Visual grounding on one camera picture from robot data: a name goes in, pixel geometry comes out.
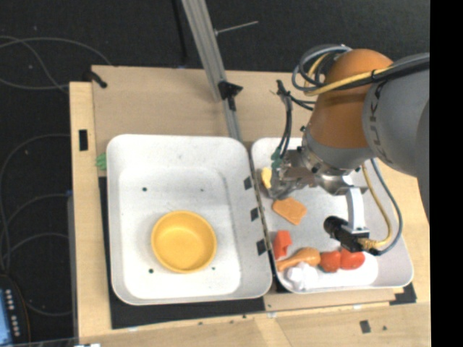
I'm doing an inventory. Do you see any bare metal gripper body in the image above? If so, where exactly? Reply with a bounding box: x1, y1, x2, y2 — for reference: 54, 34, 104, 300
276, 149, 354, 196

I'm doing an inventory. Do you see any orange toy bread slice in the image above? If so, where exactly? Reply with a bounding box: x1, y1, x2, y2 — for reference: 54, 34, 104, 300
271, 197, 308, 226

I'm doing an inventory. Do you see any white plastic tray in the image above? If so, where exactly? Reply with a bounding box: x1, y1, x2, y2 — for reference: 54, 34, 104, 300
106, 133, 273, 306
250, 137, 415, 295

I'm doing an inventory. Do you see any red-orange toy block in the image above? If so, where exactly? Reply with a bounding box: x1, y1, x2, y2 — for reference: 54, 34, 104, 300
272, 229, 293, 261

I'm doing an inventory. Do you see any tan toy chicken drumstick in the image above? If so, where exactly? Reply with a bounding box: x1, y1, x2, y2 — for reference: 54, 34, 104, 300
276, 247, 322, 272

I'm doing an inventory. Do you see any red toy tomato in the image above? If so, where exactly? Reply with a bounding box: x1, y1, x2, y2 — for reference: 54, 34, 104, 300
339, 247, 366, 271
319, 250, 342, 273

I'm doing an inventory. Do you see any white crumpled lump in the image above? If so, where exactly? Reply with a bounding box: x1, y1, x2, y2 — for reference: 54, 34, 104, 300
283, 262, 320, 291

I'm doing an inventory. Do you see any yellow bowl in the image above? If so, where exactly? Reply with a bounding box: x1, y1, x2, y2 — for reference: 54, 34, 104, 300
150, 210, 218, 275

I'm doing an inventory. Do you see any pale wood board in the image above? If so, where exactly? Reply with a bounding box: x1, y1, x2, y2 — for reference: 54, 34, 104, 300
90, 64, 421, 312

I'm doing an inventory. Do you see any black cylinder on white bracket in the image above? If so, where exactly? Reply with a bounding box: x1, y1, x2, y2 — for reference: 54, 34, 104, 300
323, 185, 372, 254

